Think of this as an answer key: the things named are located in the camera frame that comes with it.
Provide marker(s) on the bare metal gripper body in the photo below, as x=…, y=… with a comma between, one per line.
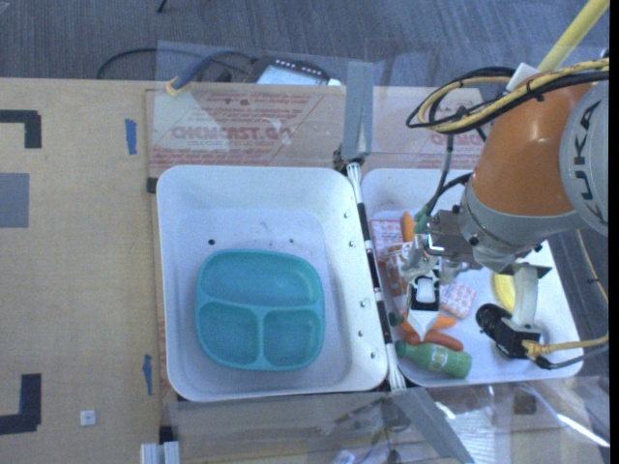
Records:
x=452, y=240

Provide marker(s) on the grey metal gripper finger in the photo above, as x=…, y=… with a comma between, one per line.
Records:
x=415, y=259
x=450, y=269

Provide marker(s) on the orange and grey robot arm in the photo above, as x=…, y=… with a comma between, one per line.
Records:
x=524, y=172

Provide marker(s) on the orange and white packet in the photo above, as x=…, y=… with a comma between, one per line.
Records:
x=394, y=273

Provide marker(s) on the red checked white packet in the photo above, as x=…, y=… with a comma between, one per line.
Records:
x=458, y=300

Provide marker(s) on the orange carrot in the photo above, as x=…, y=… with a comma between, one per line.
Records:
x=442, y=340
x=407, y=225
x=446, y=321

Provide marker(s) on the red and white packet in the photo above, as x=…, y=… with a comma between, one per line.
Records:
x=387, y=235

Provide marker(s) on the yellow banana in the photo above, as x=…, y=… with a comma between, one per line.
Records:
x=503, y=290

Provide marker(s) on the green plastic bottle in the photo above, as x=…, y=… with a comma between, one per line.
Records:
x=435, y=358

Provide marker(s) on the white plastic tray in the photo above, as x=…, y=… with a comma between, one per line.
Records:
x=271, y=201
x=503, y=370

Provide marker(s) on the teal divided plate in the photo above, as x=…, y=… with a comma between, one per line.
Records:
x=258, y=307

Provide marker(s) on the brown cardboard board, red print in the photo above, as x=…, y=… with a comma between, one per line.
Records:
x=251, y=128

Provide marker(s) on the small white square block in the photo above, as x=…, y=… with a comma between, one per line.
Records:
x=87, y=417

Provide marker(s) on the black cylinder on white bracket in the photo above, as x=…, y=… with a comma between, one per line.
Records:
x=508, y=331

